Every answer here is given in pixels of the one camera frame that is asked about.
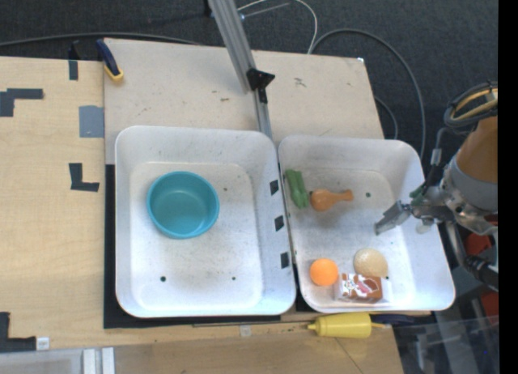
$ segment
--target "orange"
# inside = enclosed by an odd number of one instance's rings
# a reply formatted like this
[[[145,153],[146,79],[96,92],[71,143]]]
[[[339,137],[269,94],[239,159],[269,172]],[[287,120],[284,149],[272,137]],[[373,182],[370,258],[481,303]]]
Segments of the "orange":
[[[309,277],[318,286],[333,285],[338,279],[338,266],[326,257],[316,259],[309,267]]]

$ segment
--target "teal bowl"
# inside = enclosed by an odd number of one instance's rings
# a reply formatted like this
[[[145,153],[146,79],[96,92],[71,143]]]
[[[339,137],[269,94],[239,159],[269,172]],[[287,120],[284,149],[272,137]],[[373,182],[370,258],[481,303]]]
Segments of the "teal bowl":
[[[157,178],[147,191],[146,204],[155,226],[173,239],[200,236],[219,215],[214,187],[202,176],[186,171]]]

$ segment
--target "yellow cylinder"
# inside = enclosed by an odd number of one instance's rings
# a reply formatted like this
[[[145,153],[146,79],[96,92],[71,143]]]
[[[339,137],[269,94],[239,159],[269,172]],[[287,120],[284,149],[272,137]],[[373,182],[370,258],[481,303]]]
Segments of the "yellow cylinder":
[[[319,337],[368,338],[372,323],[367,312],[349,312],[318,317],[308,328]]]

